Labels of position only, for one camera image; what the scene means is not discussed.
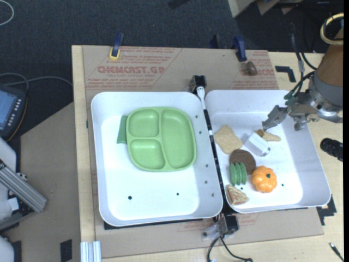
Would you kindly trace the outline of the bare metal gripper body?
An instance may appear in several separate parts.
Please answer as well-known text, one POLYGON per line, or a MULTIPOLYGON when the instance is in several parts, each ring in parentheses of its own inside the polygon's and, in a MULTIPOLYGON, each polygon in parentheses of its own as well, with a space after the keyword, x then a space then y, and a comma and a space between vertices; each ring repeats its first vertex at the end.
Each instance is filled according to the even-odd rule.
POLYGON ((343 123, 338 115, 342 108, 326 100, 317 92, 300 92, 296 96, 286 96, 287 113, 295 120, 310 122, 320 119, 333 123, 343 123))

